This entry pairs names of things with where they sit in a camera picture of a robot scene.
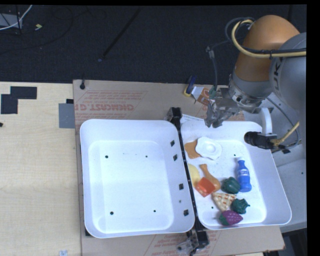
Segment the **cardboard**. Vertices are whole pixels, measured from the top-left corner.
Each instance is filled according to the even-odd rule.
[[[88,119],[164,120],[171,107],[179,107],[182,114],[203,119],[207,107],[184,95],[186,84],[85,80],[85,88],[81,89],[81,83],[82,80],[73,81],[82,255],[181,256],[176,245],[187,239],[186,233],[106,239],[86,235],[79,129]],[[229,120],[243,121],[244,118],[239,114]],[[207,230],[207,235],[209,245],[196,255],[227,256],[283,250],[285,247],[276,225]]]

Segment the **light wood surface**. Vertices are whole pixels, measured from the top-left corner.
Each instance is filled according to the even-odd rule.
[[[0,114],[0,255],[81,255],[75,129],[59,128],[59,103],[72,84],[0,82],[37,87],[18,114]]]

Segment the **white cable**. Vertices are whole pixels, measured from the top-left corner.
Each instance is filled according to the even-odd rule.
[[[24,12],[24,14],[21,16],[21,18],[19,19],[19,22],[26,16],[26,14],[30,11],[30,9],[32,8],[33,4],[31,4],[29,6],[29,8]],[[6,26],[6,27],[2,27],[0,28],[0,30],[6,30],[6,29],[9,29],[9,28],[12,28],[14,27],[15,25],[17,25],[18,22],[14,23],[14,24],[11,24],[10,26]]]

